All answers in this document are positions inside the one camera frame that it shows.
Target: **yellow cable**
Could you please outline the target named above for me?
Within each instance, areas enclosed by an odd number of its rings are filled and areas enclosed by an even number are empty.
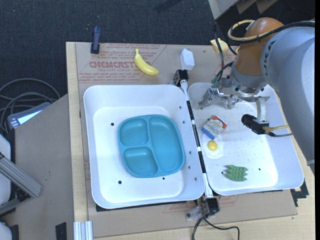
[[[251,41],[251,40],[255,40],[255,39],[262,39],[267,34],[269,34],[271,32],[271,31],[268,31],[268,32],[264,32],[264,33],[261,33],[261,34],[258,34],[258,35],[252,35],[252,36],[247,36],[247,37],[235,37],[235,36],[231,35],[231,32],[234,29],[238,28],[239,26],[241,26],[243,24],[248,24],[248,23],[251,24],[253,22],[254,22],[254,20],[252,20],[252,19],[246,19],[246,20],[239,21],[239,22],[235,23],[234,25],[232,25],[232,27],[228,30],[228,33],[227,33],[229,39],[231,39],[233,41],[236,41],[236,42]],[[301,21],[301,22],[316,22],[316,20],[304,20],[304,21]]]
[[[278,130],[278,129],[284,129],[284,128],[289,128],[289,125],[281,125],[277,127],[269,127],[269,126],[263,126],[262,129],[265,130],[265,133],[268,134],[272,131]]]

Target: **gray metal bar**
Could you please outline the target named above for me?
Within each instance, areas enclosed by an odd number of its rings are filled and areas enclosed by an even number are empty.
[[[5,214],[6,212],[9,212],[13,208],[15,208],[18,204],[20,204],[21,201],[18,198],[12,199],[9,202],[6,202],[2,205],[0,205],[0,215]]]
[[[74,240],[93,240],[94,231],[91,220],[86,222],[75,221],[73,223],[73,239]]]
[[[41,185],[0,152],[0,173],[32,198],[40,195]]]

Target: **dark carpet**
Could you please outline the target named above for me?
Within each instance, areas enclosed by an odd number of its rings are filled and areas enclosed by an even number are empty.
[[[260,14],[235,6],[217,23],[224,40],[232,24],[267,16],[283,23],[315,17],[315,0],[279,0]],[[209,45],[215,22],[208,0],[0,0],[0,88],[35,78],[67,93],[66,42],[91,42],[95,26],[102,43]],[[0,95],[36,91],[54,96],[37,82],[17,82]],[[0,98],[0,108],[8,101]]]

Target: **toy banana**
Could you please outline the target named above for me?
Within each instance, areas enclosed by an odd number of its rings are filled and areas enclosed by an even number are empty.
[[[155,67],[150,66],[144,61],[139,53],[139,49],[135,49],[134,63],[143,73],[147,75],[155,76],[159,74],[159,71]]]

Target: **white plastic container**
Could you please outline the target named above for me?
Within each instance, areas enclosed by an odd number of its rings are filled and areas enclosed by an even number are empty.
[[[0,151],[7,158],[11,159],[11,146],[9,141],[0,134]],[[9,201],[11,194],[11,181],[0,173],[0,206]]]
[[[299,187],[303,172],[290,137],[257,135],[241,122],[244,114],[257,114],[257,106],[241,101],[233,109],[223,102],[197,108],[210,83],[189,88],[191,106],[201,144],[208,182],[219,195],[274,191]],[[266,116],[274,126],[284,125],[276,95],[269,87],[263,92]],[[196,200],[205,191],[192,123],[183,91],[174,85],[95,85],[83,97],[88,136],[92,196],[105,209]],[[163,115],[173,120],[181,135],[185,163],[178,172],[164,177],[134,177],[123,164],[117,138],[126,119]],[[212,115],[228,126],[217,137],[218,149],[206,150],[207,138],[201,127]],[[248,169],[246,181],[225,177],[226,165]]]
[[[105,209],[196,200],[205,189],[186,98],[173,85],[96,85],[83,97],[88,135],[92,196]],[[184,146],[178,172],[134,177],[123,164],[118,127],[126,119],[163,115],[172,119]]]

